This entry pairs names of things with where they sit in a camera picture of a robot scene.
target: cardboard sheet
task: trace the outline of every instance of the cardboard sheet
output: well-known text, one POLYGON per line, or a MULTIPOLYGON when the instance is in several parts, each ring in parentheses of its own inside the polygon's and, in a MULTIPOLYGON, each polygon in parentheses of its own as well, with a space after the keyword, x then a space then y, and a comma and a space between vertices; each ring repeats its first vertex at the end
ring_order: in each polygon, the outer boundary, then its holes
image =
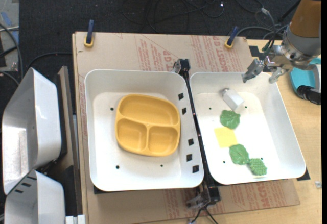
MULTIPOLYGON (((95 194, 89 174, 84 78, 93 69, 171 71, 180 58, 189 59, 190 73, 246 71, 252 61, 247 40, 237 37, 233 48, 226 49, 227 37, 221 36, 95 33, 94 46, 86 48, 85 36, 86 32, 73 34, 83 213, 87 222, 132 224, 194 217, 197 211, 188 209, 186 201, 195 197, 195 189, 95 194)), ((293 180, 222 186, 219 190, 222 200, 208 208, 211 214, 299 204, 293 180)))

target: yellow square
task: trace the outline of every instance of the yellow square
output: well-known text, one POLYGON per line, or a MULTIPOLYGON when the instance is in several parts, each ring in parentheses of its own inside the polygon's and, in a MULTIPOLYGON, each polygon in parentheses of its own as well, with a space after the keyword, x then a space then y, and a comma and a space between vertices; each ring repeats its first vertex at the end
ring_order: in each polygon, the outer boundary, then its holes
POLYGON ((228 127, 221 127, 215 128, 214 131, 220 148, 226 148, 238 144, 234 130, 228 127))

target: white container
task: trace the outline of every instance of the white container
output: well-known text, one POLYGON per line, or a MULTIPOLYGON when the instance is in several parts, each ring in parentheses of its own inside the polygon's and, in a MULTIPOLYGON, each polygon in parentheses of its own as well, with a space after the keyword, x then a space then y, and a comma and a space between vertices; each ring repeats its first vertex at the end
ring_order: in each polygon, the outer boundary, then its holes
POLYGON ((90 177, 98 189, 191 188, 201 184, 201 152, 181 76, 173 72, 93 70, 85 77, 85 99, 90 177), (181 134, 173 154, 149 157, 119 147, 115 138, 116 108, 122 97, 132 93, 167 99, 178 108, 181 134))
POLYGON ((64 192, 61 184, 32 170, 8 194, 6 224, 63 224, 64 192))
POLYGON ((60 150, 57 88, 30 68, 8 102, 2 118, 5 194, 32 169, 57 159, 60 150))
POLYGON ((190 78, 196 116, 212 177, 230 185, 303 176, 306 164, 289 120, 277 84, 269 75, 243 83, 240 72, 199 72, 190 78), (215 129, 222 128, 220 115, 230 110, 221 91, 235 90, 244 100, 237 113, 240 124, 234 129, 237 143, 245 146, 250 158, 261 158, 267 174, 255 176, 248 165, 234 164, 228 147, 221 147, 215 129))

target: black fabric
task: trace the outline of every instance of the black fabric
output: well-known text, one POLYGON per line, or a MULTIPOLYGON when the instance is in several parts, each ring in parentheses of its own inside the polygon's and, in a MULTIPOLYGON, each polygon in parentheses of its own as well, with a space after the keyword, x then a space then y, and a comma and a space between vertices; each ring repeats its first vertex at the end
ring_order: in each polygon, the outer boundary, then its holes
MULTIPOLYGON (((264 6, 274 20, 283 16, 298 0, 19 0, 19 45, 26 73, 37 56, 53 52, 72 52, 72 34, 87 31, 90 19, 95 32, 162 33, 228 35, 234 26, 262 26, 254 12, 264 6)), ((292 11, 281 23, 288 24, 292 11)), ((259 15, 268 25, 271 20, 259 15)), ((262 39, 267 31, 247 30, 241 35, 248 39, 262 39)), ((37 59, 32 66, 50 80, 61 66, 68 66, 72 103, 75 110, 72 57, 50 55, 37 59)), ((0 114, 16 88, 7 78, 0 78, 0 114)))

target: black hole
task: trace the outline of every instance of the black hole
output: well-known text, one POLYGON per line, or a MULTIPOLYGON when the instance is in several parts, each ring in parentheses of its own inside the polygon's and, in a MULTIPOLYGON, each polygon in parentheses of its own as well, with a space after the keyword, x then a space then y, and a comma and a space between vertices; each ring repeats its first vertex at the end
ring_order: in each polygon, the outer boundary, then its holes
POLYGON ((186 155, 186 161, 192 161, 192 154, 186 155))
POLYGON ((192 173, 198 172, 199 170, 199 165, 195 165, 192 167, 192 173))
POLYGON ((29 178, 29 179, 31 179, 31 180, 33 180, 33 181, 36 181, 36 178, 34 178, 34 177, 27 176, 27 178, 29 178))
POLYGON ((25 182, 22 183, 22 185, 25 186, 25 187, 30 187, 30 186, 31 186, 31 184, 29 184, 29 183, 25 183, 25 182))
POLYGON ((194 144, 194 140, 193 139, 189 139, 189 146, 194 144))

